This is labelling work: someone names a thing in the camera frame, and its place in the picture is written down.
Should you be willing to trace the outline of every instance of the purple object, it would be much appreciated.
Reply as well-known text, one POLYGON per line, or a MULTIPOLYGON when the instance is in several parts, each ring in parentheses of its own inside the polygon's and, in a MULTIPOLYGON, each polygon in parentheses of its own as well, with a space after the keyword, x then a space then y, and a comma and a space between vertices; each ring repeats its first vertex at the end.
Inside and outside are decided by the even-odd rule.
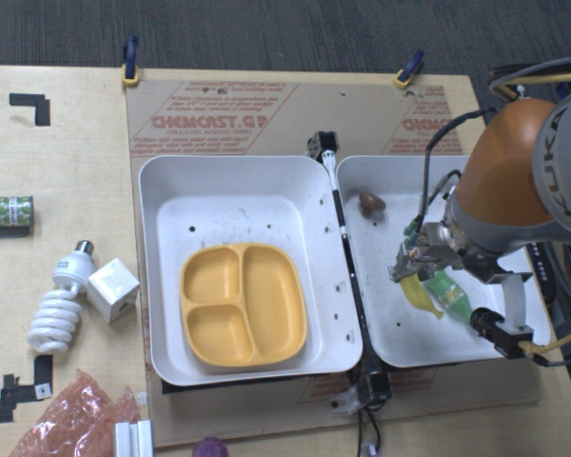
POLYGON ((219 438, 206 437, 194 445, 192 457, 228 457, 228 449, 219 438))

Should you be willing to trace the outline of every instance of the white cube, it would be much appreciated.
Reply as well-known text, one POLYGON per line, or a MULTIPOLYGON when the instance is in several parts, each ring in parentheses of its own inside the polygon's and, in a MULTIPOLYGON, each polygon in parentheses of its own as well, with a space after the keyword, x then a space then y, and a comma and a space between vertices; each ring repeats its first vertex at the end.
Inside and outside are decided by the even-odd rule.
POLYGON ((135 306, 140 282, 119 260, 113 259, 89 277, 87 299, 107 324, 135 306))

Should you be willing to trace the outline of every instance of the pink plastic bag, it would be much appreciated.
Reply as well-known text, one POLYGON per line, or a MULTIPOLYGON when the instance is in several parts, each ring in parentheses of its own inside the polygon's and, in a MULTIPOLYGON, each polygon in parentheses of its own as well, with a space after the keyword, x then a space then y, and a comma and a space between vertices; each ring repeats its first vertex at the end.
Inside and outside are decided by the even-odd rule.
POLYGON ((131 389, 112 402, 92 377, 78 370, 9 457, 111 457, 114 424, 139 420, 131 389))

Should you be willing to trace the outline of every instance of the robotic arm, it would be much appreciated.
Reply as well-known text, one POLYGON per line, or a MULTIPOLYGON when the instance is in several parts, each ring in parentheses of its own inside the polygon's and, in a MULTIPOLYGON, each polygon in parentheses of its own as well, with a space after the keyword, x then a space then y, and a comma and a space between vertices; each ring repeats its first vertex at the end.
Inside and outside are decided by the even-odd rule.
POLYGON ((452 267, 501 284, 504 316, 479 308, 470 323, 504 356, 522 357, 519 342, 533 333, 522 285, 531 274, 505 271, 499 260, 532 242, 571 245, 571 94, 557 105, 523 97, 505 105, 469 156, 442 221, 423 222, 425 209, 422 197, 391 279, 424 281, 452 267))

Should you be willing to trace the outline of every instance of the table surface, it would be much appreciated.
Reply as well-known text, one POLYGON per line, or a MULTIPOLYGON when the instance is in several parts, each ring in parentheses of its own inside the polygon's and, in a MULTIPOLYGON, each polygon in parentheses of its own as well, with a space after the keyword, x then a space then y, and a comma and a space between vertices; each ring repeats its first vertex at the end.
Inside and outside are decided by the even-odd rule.
MULTIPOLYGON (((393 75, 214 70, 141 70, 141 79, 278 81, 390 85, 393 75)), ((477 107, 464 76, 420 76, 442 85, 453 116, 477 107)), ((42 295, 53 288, 55 263, 79 240, 95 246, 96 266, 119 258, 137 273, 129 167, 128 116, 121 71, 97 68, 0 66, 0 196, 34 198, 31 236, 0 239, 0 389, 3 375, 20 385, 33 382, 33 358, 26 343, 42 295), (9 94, 42 93, 50 100, 50 127, 36 127, 32 108, 12 107, 9 94)), ((461 139, 468 153, 475 133, 461 139)), ((70 383, 77 369, 92 375, 110 396, 124 387, 146 391, 139 304, 108 326, 82 303, 82 322, 73 349, 53 359, 53 391, 70 383)), ((571 381, 566 368, 536 368, 540 400, 381 422, 381 455, 571 455, 571 381)), ((0 424, 0 456, 42 416, 51 399, 20 404, 14 422, 0 424)), ((146 407, 141 407, 147 416, 146 407)), ((364 439, 374 438, 370 424, 364 439)), ((228 442, 232 457, 255 455, 355 455, 357 426, 248 438, 228 442)), ((156 455, 189 455, 189 447, 156 455)))

